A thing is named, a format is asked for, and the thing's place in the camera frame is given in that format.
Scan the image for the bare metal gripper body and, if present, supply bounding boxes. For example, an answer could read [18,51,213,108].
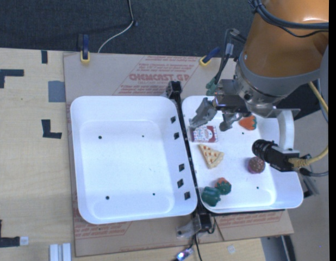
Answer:
[213,78,283,118]

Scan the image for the orange toy carrot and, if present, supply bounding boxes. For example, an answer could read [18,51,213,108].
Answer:
[238,115,258,131]

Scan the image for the red and white carton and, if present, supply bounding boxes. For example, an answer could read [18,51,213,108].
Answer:
[189,125,219,143]

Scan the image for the yellow pizza slice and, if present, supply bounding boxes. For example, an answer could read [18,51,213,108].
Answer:
[197,144,225,170]

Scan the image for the white plastic tray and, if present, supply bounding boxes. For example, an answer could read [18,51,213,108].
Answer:
[181,95,304,214]
[70,95,198,225]

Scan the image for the orange and green toy vegetable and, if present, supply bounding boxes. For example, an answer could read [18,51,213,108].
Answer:
[214,177,232,196]

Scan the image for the green toy pepper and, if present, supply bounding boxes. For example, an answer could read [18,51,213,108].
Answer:
[201,186,222,207]

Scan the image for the brown cardboard board red print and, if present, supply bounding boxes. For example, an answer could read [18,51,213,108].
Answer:
[63,52,295,258]

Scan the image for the black cylinder on white bracket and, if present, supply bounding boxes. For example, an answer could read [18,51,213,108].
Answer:
[251,108,302,173]

